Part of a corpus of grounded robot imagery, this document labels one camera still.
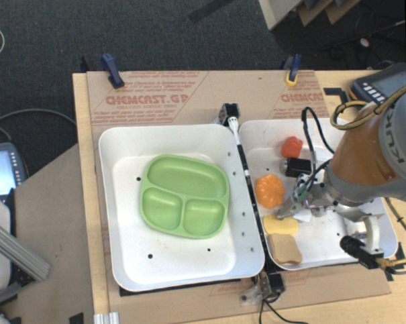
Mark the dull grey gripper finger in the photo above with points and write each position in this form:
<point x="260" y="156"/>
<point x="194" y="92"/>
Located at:
<point x="302" y="215"/>
<point x="284" y="213"/>

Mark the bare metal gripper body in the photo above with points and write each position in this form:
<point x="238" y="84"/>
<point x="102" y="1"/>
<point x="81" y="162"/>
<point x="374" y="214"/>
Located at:
<point x="320" y="201"/>

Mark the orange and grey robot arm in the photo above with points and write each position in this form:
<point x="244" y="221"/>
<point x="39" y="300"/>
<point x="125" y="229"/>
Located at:
<point x="364" y="157"/>

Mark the yellow toy cheese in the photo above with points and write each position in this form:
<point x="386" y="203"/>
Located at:
<point x="281" y="225"/>

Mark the orange toy pumpkin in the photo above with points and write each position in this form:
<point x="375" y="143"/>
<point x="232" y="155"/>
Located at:
<point x="269" y="190"/>

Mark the white plastic tray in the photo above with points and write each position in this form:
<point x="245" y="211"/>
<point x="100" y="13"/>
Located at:
<point x="180" y="259"/>
<point x="322" y="243"/>

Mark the tan toy bread slice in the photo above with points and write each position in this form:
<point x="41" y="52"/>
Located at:
<point x="284" y="249"/>

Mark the thin black and white rod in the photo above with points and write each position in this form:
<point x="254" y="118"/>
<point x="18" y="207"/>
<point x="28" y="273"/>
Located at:
<point x="244" y="159"/>

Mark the green divided plate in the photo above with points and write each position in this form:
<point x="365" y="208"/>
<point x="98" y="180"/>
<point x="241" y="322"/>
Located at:
<point x="184" y="195"/>

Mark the brown cardboard board red print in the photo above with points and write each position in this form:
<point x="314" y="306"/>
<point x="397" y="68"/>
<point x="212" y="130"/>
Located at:
<point x="193" y="94"/>

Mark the black cylinder on white bracket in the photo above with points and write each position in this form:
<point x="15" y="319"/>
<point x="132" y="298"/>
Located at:
<point x="352" y="246"/>

